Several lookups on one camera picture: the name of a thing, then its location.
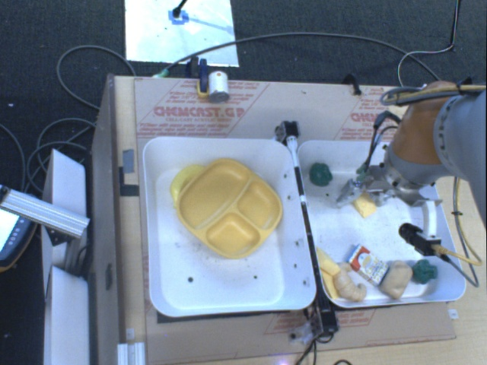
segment white paper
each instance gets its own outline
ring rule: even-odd
[[[126,57],[132,61],[174,62],[193,52],[235,41],[230,0],[188,0],[179,19],[172,10],[181,0],[125,0]],[[209,65],[238,66],[237,48],[206,54]]]

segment tape roll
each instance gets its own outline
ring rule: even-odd
[[[209,77],[209,91],[211,103],[223,103],[230,98],[228,93],[228,76],[223,71],[214,71]]]

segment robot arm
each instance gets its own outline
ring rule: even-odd
[[[371,151],[357,179],[343,187],[338,207],[363,191],[376,205],[391,196],[411,206],[424,205],[427,199],[419,192],[423,186],[442,176],[458,176],[469,182],[485,225],[485,86],[461,88],[468,88],[469,94],[458,95],[457,87],[445,81],[424,90],[407,89],[406,95],[403,88],[384,94],[381,101],[387,105],[409,100],[414,104],[400,121],[383,163],[369,167]],[[380,114],[374,128],[384,114],[390,113]]]
[[[410,106],[386,164],[418,186],[442,176],[465,179],[485,225],[485,91]]]

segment screen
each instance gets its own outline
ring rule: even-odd
[[[7,243],[10,233],[15,227],[19,216],[0,209],[0,251]]]

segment blue tape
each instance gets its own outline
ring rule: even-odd
[[[174,17],[172,10],[169,10],[167,13],[172,24],[176,24],[178,26],[189,22],[189,15],[186,11],[181,11],[179,17]]]

